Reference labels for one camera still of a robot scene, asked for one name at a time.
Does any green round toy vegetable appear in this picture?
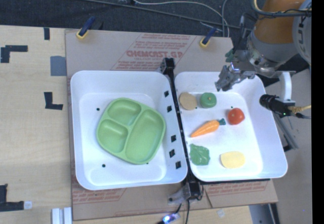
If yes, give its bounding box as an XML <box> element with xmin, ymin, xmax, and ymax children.
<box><xmin>199</xmin><ymin>92</ymin><xmax>218</xmax><ymax>109</ymax></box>

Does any orange carrot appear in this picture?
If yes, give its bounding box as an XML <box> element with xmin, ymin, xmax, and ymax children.
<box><xmin>190</xmin><ymin>118</ymin><xmax>227</xmax><ymax>138</ymax></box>

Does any white plastic tray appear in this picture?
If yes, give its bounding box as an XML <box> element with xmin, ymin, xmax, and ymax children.
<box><xmin>174</xmin><ymin>71</ymin><xmax>289</xmax><ymax>183</ymax></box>
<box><xmin>70</xmin><ymin>70</ymin><xmax>189</xmax><ymax>191</ymax></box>

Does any yellow oval slice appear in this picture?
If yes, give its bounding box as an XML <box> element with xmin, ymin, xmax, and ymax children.
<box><xmin>220</xmin><ymin>151</ymin><xmax>247</xmax><ymax>169</ymax></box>

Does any green lettuce leaf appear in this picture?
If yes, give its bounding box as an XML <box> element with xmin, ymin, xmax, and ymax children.
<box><xmin>189</xmin><ymin>143</ymin><xmax>211</xmax><ymax>167</ymax></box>

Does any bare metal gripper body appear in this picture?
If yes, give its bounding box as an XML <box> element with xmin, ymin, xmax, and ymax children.
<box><xmin>229</xmin><ymin>46</ymin><xmax>282</xmax><ymax>80</ymax></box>

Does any black cylinder on white bracket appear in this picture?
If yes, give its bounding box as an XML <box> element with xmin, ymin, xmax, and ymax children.
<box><xmin>259</xmin><ymin>71</ymin><xmax>296</xmax><ymax>118</ymax></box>

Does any black block with wires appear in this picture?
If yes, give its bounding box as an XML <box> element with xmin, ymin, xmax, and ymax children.
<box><xmin>161</xmin><ymin>57</ymin><xmax>176</xmax><ymax>76</ymax></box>
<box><xmin>182</xmin><ymin>181</ymin><xmax>204</xmax><ymax>200</ymax></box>

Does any green divided plate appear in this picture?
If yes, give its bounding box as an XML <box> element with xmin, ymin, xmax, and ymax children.
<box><xmin>95</xmin><ymin>97</ymin><xmax>167</xmax><ymax>166</ymax></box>

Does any brown cardboard board red print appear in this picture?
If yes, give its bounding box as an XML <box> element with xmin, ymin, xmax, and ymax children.
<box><xmin>64</xmin><ymin>29</ymin><xmax>279</xmax><ymax>221</ymax></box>

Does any thin black rod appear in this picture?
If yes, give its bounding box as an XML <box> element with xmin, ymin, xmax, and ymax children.
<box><xmin>168</xmin><ymin>72</ymin><xmax>194</xmax><ymax>183</ymax></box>

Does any tan round biscuit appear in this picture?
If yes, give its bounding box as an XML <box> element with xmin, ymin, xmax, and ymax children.
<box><xmin>178</xmin><ymin>91</ymin><xmax>198</xmax><ymax>111</ymax></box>

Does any red tomato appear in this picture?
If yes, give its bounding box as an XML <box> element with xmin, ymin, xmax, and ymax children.
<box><xmin>227</xmin><ymin>107</ymin><xmax>246</xmax><ymax>126</ymax></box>

